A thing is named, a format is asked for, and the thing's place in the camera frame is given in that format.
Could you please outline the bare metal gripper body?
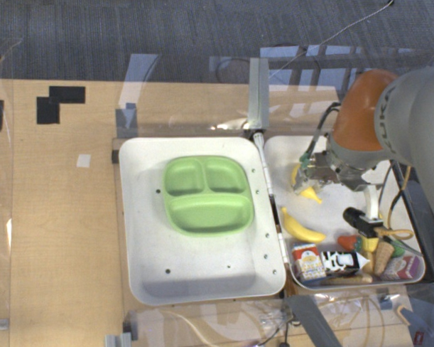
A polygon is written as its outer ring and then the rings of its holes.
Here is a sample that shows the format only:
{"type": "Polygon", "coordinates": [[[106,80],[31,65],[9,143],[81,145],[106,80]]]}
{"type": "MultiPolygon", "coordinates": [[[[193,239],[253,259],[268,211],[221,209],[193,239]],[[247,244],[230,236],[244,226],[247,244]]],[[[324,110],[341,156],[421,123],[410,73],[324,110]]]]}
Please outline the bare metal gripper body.
{"type": "Polygon", "coordinates": [[[363,191],[367,182],[362,178],[364,170],[344,164],[332,151],[315,152],[304,169],[309,179],[341,184],[351,191],[363,191]]]}

